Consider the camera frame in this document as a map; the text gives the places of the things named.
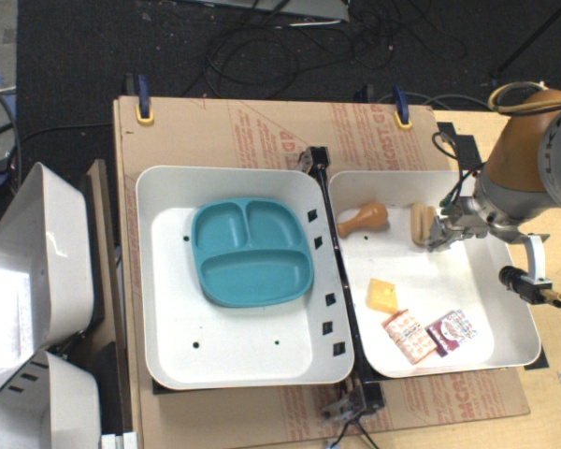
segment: teal plate compartment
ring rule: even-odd
[[[233,198],[201,207],[192,223],[192,249],[202,290],[221,306],[280,304],[313,283],[303,228],[274,199]]]

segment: cardboard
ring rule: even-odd
[[[154,395],[144,356],[137,177],[157,165],[295,168],[308,146],[329,149],[331,174],[345,169],[453,168],[431,143],[438,130],[435,113],[411,107],[413,127],[407,131],[396,127],[392,105],[152,98],[154,123],[142,126],[136,103],[132,96],[119,98],[114,115],[131,409],[140,447],[237,448],[282,442],[320,447],[320,442],[307,441],[332,439],[341,430],[341,424],[321,416],[321,409],[338,399],[334,386]],[[504,117],[489,116],[496,118],[478,122],[478,133],[486,138],[483,158],[504,125]],[[445,118],[451,121],[452,115]],[[386,381],[386,408],[363,422],[373,433],[528,414],[521,380],[518,369],[496,369]],[[531,432],[532,422],[525,424]],[[405,438],[408,446],[424,442],[434,447],[407,431],[391,434]]]

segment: black floor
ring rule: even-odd
[[[152,95],[349,102],[363,85],[375,98],[398,85],[412,104],[426,99],[414,94],[460,94],[441,103],[479,110],[474,100],[498,84],[561,89],[561,15],[492,76],[560,8],[561,0],[353,0],[350,23],[295,29],[286,25],[302,18],[187,2],[19,0],[21,136],[72,127],[25,139],[22,173],[41,161],[76,183],[102,158],[114,201],[109,124],[126,73],[145,74]],[[11,199],[0,190],[0,217]]]

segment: cheese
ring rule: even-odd
[[[395,285],[391,282],[371,279],[367,289],[367,306],[374,311],[394,314],[398,309]]]

